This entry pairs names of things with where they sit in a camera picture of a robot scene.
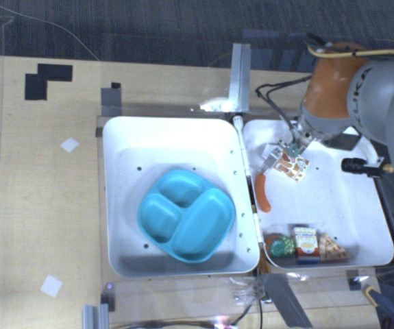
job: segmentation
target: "white wire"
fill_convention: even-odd
[[[42,22],[42,23],[47,23],[47,24],[49,24],[49,25],[53,25],[53,26],[55,26],[55,27],[57,27],[57,28],[60,28],[60,29],[62,29],[62,30],[64,30],[65,32],[67,32],[67,33],[69,33],[72,37],[74,37],[74,39],[79,43],[79,44],[81,44],[82,45],[82,47],[83,48],[85,48],[85,50],[87,50],[88,52],[89,52],[89,54],[91,55],[91,56],[93,56],[97,61],[100,61],[100,59],[74,34],[74,33],[72,33],[70,30],[68,30],[67,28],[64,28],[63,26],[61,26],[61,25],[58,25],[58,24],[56,24],[56,23],[54,23],[54,22],[50,22],[50,21],[46,21],[46,20],[44,20],[44,19],[38,19],[38,18],[36,18],[36,17],[32,17],[32,16],[28,16],[28,15],[26,15],[26,14],[21,14],[20,12],[17,12],[17,11],[13,11],[13,10],[10,10],[9,8],[5,8],[4,6],[2,6],[2,5],[0,5],[0,8],[2,9],[2,10],[5,10],[5,11],[8,11],[8,12],[11,12],[12,14],[16,14],[16,15],[18,15],[18,16],[22,16],[22,17],[25,17],[26,19],[31,19],[31,20],[34,20],[34,21],[38,21],[38,22]]]

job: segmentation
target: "orange object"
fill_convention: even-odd
[[[264,212],[271,211],[271,205],[265,196],[265,175],[260,173],[256,176],[254,188],[256,193],[256,201],[258,202],[259,208]]]
[[[364,50],[352,42],[338,42],[333,47]],[[364,58],[321,58],[312,73],[306,89],[304,106],[307,111],[324,119],[349,117],[346,105],[347,91],[357,70],[366,63]]]

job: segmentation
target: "blue object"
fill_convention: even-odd
[[[208,260],[235,218],[233,201],[220,188],[185,169],[164,174],[138,209],[143,234],[185,263]]]

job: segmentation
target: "yellow handle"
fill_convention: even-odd
[[[264,212],[270,212],[271,205],[267,200],[267,196],[265,196],[265,179],[263,173],[258,174],[254,183],[254,188],[259,208]]]

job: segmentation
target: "toy pizza slice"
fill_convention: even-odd
[[[321,260],[347,260],[349,258],[346,250],[325,232],[320,236],[319,252]]]

